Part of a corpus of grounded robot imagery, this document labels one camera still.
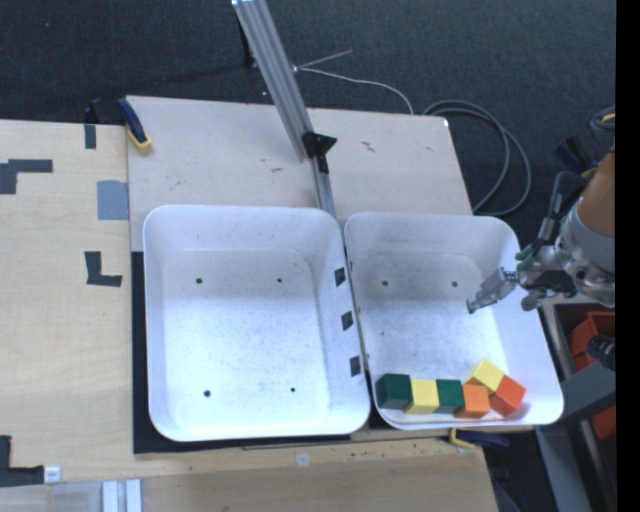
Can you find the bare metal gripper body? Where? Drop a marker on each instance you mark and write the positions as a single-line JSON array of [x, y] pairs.
[[585, 280]]

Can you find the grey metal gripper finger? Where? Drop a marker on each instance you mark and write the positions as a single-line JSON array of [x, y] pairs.
[[531, 301], [489, 292]]

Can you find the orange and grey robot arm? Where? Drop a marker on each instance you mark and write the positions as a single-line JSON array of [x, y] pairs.
[[601, 200]]

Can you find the white plastic tray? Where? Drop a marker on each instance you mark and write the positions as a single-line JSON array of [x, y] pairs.
[[240, 340], [430, 330]]

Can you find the yellow cube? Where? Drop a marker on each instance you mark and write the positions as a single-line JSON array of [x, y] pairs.
[[423, 396], [486, 374]]

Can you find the orange cube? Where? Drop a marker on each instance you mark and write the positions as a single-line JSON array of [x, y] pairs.
[[507, 395], [474, 400]]

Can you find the dark green cube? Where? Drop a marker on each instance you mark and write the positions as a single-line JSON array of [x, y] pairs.
[[392, 392], [449, 396]]

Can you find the black cylinder on white bracket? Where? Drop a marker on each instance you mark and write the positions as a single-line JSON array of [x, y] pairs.
[[602, 351]]

